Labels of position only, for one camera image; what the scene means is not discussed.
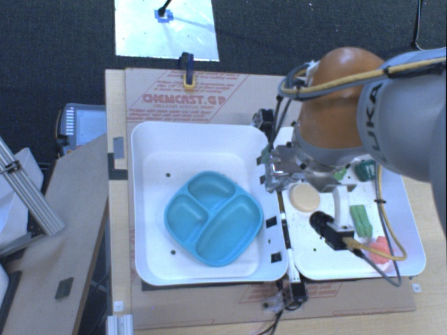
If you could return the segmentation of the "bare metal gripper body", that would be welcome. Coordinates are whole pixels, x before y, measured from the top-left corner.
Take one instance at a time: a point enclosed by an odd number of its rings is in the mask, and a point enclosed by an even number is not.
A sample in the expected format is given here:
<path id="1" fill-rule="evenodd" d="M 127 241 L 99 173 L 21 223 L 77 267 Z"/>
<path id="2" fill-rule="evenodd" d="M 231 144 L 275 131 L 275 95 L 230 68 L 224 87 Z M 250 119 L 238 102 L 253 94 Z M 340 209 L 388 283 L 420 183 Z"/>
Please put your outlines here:
<path id="1" fill-rule="evenodd" d="M 330 192 L 340 185 L 335 173 L 350 162 L 350 149 L 268 145 L 264 148 L 264 187 L 273 193 L 285 191 L 298 181 L 306 181 L 319 192 Z"/>

